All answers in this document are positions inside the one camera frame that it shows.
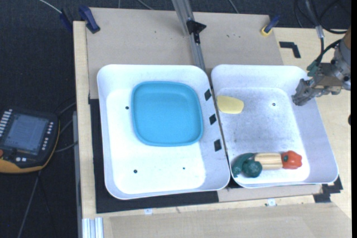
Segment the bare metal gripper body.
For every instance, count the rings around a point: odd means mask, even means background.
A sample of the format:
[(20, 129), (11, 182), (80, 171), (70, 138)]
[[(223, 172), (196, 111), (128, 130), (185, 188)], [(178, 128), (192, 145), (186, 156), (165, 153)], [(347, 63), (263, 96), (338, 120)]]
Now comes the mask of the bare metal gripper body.
[(337, 95), (342, 89), (351, 90), (351, 69), (343, 58), (335, 56), (328, 63), (314, 62), (309, 66), (308, 75), (313, 96)]

